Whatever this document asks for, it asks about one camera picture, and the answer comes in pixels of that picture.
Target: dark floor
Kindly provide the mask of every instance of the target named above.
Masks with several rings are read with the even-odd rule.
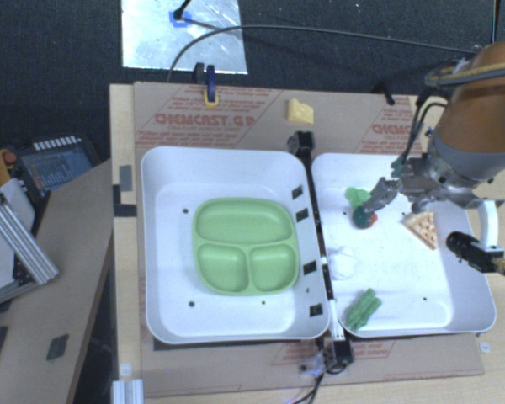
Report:
[[[244,24],[343,29],[468,51],[489,43],[491,35],[493,0],[238,1]],[[166,75],[121,66],[120,28],[120,0],[0,0],[0,146],[83,132],[108,158],[109,84],[163,81]],[[420,93],[429,69],[462,56],[339,36],[256,30],[243,36],[249,74],[220,76],[220,83],[368,92],[383,81],[393,93]],[[505,40],[505,0],[497,39]],[[191,76],[176,73],[173,79],[190,82]],[[109,294],[107,288],[87,359],[87,367],[103,361],[105,373]],[[78,402],[104,396],[107,379],[95,381],[93,372],[83,378]]]

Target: white tray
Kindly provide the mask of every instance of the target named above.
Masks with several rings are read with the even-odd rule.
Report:
[[[439,247],[427,248],[404,225],[411,213],[407,198],[377,211],[370,229],[351,223],[348,187],[371,190],[389,177],[391,156],[323,154],[312,166],[328,258],[338,253],[347,264],[346,279],[333,280],[339,319],[372,288],[382,300],[363,338],[483,332],[496,320],[486,276],[470,268],[446,247],[452,231],[472,234],[465,211],[450,202],[429,205],[435,214]]]
[[[146,246],[146,319],[166,343],[313,338],[329,323],[306,172],[286,152],[179,147],[150,150],[141,164]],[[303,194],[293,199],[292,191]],[[209,290],[195,270],[194,212],[206,200],[278,202],[294,218],[300,276],[282,293],[229,296]],[[295,214],[308,209],[309,217]],[[316,261],[316,271],[303,265]],[[322,313],[311,316],[311,307]]]

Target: pizza slice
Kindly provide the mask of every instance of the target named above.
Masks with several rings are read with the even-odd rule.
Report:
[[[404,226],[423,241],[428,248],[434,250],[438,246],[434,213],[432,211],[423,211],[419,214],[410,215],[404,220]]]

